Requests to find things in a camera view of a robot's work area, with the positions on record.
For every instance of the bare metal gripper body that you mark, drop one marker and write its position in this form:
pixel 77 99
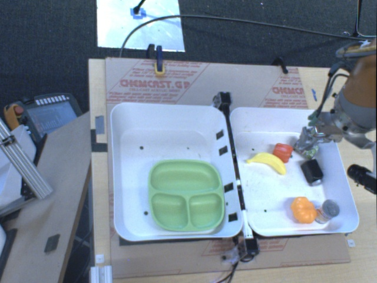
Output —
pixel 329 127

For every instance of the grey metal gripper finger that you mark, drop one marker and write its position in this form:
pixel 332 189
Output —
pixel 302 140
pixel 314 142

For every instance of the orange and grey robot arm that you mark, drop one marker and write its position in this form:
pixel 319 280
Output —
pixel 360 81

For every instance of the green speckled round object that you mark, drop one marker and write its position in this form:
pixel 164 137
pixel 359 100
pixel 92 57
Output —
pixel 311 154

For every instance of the red bell pepper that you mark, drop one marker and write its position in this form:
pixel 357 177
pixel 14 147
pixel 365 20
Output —
pixel 282 152

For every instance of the black can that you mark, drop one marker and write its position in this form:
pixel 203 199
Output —
pixel 311 171

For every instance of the yellow banana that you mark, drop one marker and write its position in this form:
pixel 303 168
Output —
pixel 271 159

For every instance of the white plastic tray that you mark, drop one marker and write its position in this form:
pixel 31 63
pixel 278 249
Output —
pixel 165 140
pixel 271 193

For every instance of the orange pumpkin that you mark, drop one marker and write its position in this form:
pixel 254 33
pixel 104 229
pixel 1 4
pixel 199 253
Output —
pixel 302 210

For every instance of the grey-topped small can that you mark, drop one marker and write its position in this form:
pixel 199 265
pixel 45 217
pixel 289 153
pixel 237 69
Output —
pixel 328 211

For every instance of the thin black and white rod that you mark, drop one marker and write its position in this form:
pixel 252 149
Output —
pixel 235 164

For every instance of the brown cardboard board red print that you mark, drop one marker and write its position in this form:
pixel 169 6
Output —
pixel 191 78

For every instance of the green divided plate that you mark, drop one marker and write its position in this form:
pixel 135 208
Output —
pixel 185 196

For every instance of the black cylinder on white bracket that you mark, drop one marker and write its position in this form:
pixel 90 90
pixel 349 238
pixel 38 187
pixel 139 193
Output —
pixel 361 176

